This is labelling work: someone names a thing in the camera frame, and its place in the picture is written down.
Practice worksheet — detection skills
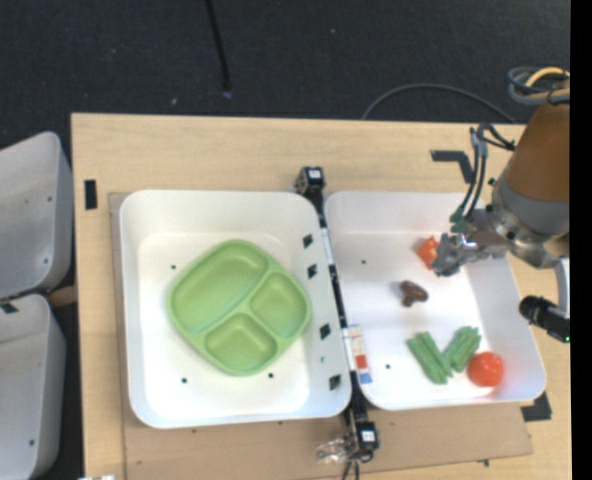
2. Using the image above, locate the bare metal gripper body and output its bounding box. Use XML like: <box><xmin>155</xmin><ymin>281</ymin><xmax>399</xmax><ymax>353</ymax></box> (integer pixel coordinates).
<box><xmin>456</xmin><ymin>207</ymin><xmax>571</xmax><ymax>270</ymax></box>

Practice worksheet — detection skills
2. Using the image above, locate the brown toy food piece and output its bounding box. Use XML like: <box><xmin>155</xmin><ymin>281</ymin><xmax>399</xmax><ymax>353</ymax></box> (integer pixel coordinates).
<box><xmin>398</xmin><ymin>280</ymin><xmax>430</xmax><ymax>309</ymax></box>

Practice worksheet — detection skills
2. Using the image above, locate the white plastic tray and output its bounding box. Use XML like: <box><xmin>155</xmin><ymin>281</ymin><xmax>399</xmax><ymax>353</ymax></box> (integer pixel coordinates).
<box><xmin>323</xmin><ymin>190</ymin><xmax>548</xmax><ymax>412</ymax></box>
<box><xmin>119</xmin><ymin>189</ymin><xmax>353</xmax><ymax>430</ymax></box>

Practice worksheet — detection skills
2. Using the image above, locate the green toy bean bundle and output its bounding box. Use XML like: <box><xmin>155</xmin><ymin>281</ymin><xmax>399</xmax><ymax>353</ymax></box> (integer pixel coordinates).
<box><xmin>440</xmin><ymin>325</ymin><xmax>483</xmax><ymax>374</ymax></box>
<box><xmin>406</xmin><ymin>331</ymin><xmax>455</xmax><ymax>386</ymax></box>

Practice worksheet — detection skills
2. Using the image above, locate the thin black and white rod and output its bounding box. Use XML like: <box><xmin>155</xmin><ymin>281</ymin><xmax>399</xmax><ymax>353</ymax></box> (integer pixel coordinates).
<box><xmin>307</xmin><ymin>187</ymin><xmax>376</xmax><ymax>425</ymax></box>

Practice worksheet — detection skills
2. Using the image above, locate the green divided plate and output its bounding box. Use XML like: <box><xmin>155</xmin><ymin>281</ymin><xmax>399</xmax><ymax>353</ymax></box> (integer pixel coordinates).
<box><xmin>166</xmin><ymin>238</ymin><xmax>312</xmax><ymax>377</ymax></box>

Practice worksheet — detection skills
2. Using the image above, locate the black cylinder on white bracket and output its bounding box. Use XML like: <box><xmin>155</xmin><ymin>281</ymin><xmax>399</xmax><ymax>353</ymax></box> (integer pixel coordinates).
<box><xmin>518</xmin><ymin>257</ymin><xmax>571</xmax><ymax>342</ymax></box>

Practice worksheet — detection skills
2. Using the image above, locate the black block with thin wires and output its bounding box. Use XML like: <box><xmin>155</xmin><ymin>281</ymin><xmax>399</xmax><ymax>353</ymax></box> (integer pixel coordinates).
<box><xmin>353</xmin><ymin>420</ymin><xmax>382</xmax><ymax>452</ymax></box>
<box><xmin>297</xmin><ymin>165</ymin><xmax>328</xmax><ymax>193</ymax></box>

